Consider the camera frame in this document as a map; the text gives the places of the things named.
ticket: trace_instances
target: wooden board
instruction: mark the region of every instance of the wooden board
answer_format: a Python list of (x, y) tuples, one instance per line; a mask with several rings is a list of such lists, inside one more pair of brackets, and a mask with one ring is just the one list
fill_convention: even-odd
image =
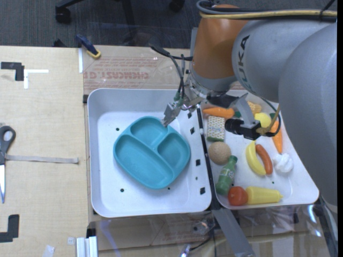
[(19, 214), (19, 237), (0, 244), (0, 256), (74, 256), (68, 237), (84, 237), (88, 226), (83, 76), (78, 49), (1, 47), (0, 62), (21, 62), (29, 87), (0, 70), (0, 123), (17, 137), (10, 155), (79, 158), (78, 164), (6, 161), (6, 198), (0, 232)]

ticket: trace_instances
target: toy vegetable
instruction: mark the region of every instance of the toy vegetable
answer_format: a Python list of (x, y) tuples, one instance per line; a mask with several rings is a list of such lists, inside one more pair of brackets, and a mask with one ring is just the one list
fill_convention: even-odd
[(248, 202), (248, 193), (240, 186), (230, 188), (228, 200), (232, 206), (242, 206)]
[(257, 205), (261, 203), (277, 203), (283, 197), (278, 190), (264, 187), (248, 186), (245, 191), (248, 194), (249, 205)]
[(203, 109), (203, 113), (223, 117), (225, 119), (230, 119), (235, 115), (235, 111), (232, 108), (224, 109), (220, 107)]
[[(272, 125), (272, 128), (270, 129), (270, 131), (271, 132), (276, 132), (278, 126), (279, 126), (279, 121), (276, 120), (274, 122), (274, 124)], [(274, 135), (272, 137), (272, 139), (273, 139), (275, 147), (277, 148), (278, 153), (281, 154), (282, 153), (282, 132), (281, 132), (281, 129), (277, 132), (276, 135)]]
[(248, 103), (253, 115), (258, 114), (262, 111), (262, 106), (260, 104), (252, 103), (250, 101), (247, 101), (247, 103)]
[(261, 122), (261, 127), (268, 127), (272, 122), (270, 116), (268, 114), (265, 114), (264, 112), (254, 114), (253, 117), (255, 118), (255, 120), (259, 120)]
[(275, 164), (275, 168), (281, 172), (290, 172), (294, 167), (293, 160), (287, 153), (277, 154), (273, 158), (273, 161)]
[(231, 148), (224, 142), (214, 142), (208, 148), (208, 156), (217, 165), (225, 165), (231, 156)]
[(267, 175), (272, 174), (273, 173), (273, 163), (272, 163), (272, 160), (270, 159), (268, 152), (260, 144), (255, 145), (255, 149), (256, 149), (256, 153), (258, 154), (258, 156), (262, 159), (264, 169), (266, 170), (266, 174)]

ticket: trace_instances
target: gray carpet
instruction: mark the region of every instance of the gray carpet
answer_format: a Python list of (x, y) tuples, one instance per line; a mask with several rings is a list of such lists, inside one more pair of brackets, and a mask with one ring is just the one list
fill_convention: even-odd
[[(71, 23), (60, 24), (55, 19), (59, 1), (0, 0), (0, 45), (51, 47), (60, 39), (68, 47), (77, 47), (76, 34), (86, 36), (93, 44), (128, 44), (129, 30), (121, 2), (79, 2), (68, 7)], [(138, 35), (134, 45), (155, 41), (166, 48), (189, 48), (191, 30), (200, 21), (197, 1), (186, 0), (181, 11), (175, 13), (169, 9), (169, 0), (131, 0)], [(253, 9), (322, 9), (330, 0), (218, 1)], [(337, 1), (330, 9), (337, 10)]]

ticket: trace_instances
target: toy bottle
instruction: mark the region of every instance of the toy bottle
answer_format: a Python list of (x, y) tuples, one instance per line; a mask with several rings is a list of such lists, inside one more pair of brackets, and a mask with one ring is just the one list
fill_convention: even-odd
[(218, 194), (227, 196), (232, 183), (235, 178), (235, 165), (237, 163), (237, 157), (231, 155), (228, 163), (221, 169), (218, 182), (215, 185), (215, 191)]
[(283, 197), (278, 190), (270, 188), (248, 186), (245, 190), (248, 193), (249, 205), (277, 203)]

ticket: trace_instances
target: scissors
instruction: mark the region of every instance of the scissors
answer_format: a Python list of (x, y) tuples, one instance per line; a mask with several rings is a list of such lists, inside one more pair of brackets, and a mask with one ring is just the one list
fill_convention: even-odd
[(10, 126), (0, 127), (0, 190), (2, 203), (5, 202), (5, 155), (10, 144), (16, 138), (16, 132)]

